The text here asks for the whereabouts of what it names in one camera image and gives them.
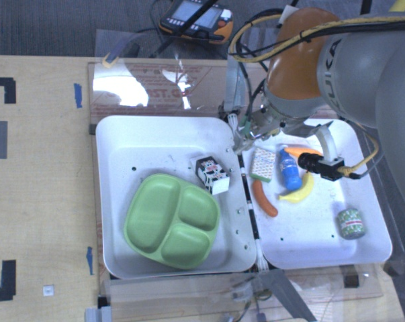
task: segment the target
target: cracker box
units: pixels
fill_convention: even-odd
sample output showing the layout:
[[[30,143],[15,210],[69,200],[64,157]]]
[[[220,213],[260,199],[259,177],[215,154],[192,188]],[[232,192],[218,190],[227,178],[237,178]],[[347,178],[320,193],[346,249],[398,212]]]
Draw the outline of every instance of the cracker box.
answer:
[[[196,175],[212,195],[229,189],[230,177],[213,157],[208,156],[197,160],[195,167]]]
[[[270,182],[275,165],[275,153],[262,148],[256,148],[250,169],[253,179]]]

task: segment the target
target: electronic device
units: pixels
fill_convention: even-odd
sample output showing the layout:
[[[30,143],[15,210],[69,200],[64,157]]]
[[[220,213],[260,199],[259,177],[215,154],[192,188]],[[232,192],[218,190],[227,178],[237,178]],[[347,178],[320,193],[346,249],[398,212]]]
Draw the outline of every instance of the electronic device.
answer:
[[[174,0],[161,17],[159,27],[168,34],[174,34],[205,3],[204,0]],[[207,40],[211,44],[224,44],[233,28],[231,10],[214,4],[181,37]]]

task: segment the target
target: toy banana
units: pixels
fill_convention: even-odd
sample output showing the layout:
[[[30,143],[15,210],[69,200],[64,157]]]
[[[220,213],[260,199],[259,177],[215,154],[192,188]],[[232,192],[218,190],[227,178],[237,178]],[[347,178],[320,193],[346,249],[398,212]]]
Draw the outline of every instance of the toy banana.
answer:
[[[279,195],[280,201],[289,201],[290,203],[299,203],[304,200],[314,187],[314,178],[310,172],[306,172],[302,177],[302,186],[296,191],[292,191],[286,195]]]

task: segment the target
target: green plate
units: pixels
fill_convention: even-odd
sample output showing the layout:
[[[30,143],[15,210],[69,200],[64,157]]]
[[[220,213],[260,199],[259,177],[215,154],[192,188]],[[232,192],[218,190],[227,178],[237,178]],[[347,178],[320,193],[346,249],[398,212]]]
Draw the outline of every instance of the green plate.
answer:
[[[147,177],[124,225],[129,246],[152,260],[188,270],[208,256],[220,209],[208,191],[168,174]]]

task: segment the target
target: can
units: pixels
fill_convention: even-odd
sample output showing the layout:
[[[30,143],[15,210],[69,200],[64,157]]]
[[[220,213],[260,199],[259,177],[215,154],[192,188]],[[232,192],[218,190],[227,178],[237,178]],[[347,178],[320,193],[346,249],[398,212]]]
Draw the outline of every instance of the can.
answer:
[[[338,214],[341,235],[345,239],[357,239],[365,235],[361,214],[357,209],[350,208]]]

